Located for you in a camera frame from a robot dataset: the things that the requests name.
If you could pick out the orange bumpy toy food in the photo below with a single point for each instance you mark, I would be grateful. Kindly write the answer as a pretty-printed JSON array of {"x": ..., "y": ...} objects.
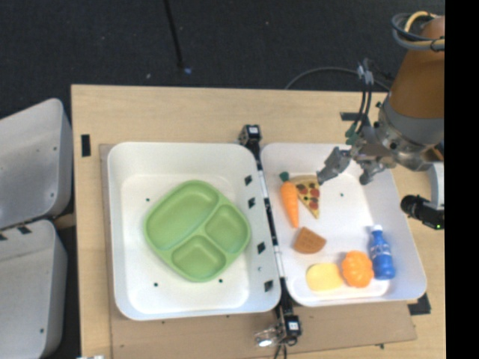
[{"x": 357, "y": 269}]

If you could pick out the yellow bread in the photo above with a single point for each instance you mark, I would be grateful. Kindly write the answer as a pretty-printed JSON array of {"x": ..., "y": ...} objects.
[{"x": 323, "y": 277}]

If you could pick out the orange carrot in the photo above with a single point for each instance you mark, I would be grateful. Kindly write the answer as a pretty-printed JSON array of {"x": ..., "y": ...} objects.
[{"x": 290, "y": 202}]

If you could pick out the blue bottle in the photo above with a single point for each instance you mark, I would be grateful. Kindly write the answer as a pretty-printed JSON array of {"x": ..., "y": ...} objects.
[{"x": 381, "y": 254}]

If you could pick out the white plastic tray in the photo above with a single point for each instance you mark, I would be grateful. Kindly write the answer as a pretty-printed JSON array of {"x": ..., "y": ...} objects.
[
  {"x": 348, "y": 219},
  {"x": 138, "y": 238}
]

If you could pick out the thin black and white rod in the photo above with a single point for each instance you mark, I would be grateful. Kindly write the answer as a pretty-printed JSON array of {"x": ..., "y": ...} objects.
[{"x": 270, "y": 215}]

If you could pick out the black cylinder on white bracket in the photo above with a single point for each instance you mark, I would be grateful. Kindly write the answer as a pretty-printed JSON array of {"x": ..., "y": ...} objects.
[{"x": 421, "y": 208}]

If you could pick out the brown biscuit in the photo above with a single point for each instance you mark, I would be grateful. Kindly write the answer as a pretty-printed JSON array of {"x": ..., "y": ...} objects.
[{"x": 308, "y": 242}]

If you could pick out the green divided plate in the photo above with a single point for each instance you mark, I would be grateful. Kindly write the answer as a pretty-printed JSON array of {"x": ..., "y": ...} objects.
[{"x": 187, "y": 219}]

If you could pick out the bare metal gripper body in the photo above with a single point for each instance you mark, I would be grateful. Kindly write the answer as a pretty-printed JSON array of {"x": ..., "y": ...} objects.
[{"x": 404, "y": 155}]

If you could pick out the slice of pizza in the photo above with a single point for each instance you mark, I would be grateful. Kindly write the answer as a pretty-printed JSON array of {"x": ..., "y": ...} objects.
[{"x": 310, "y": 196}]

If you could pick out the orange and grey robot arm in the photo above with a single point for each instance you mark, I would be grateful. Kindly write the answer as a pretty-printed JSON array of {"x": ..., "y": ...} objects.
[{"x": 419, "y": 88}]

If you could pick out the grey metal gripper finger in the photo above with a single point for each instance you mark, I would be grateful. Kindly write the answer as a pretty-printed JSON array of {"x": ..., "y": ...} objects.
[
  {"x": 333, "y": 167},
  {"x": 370, "y": 172}
]

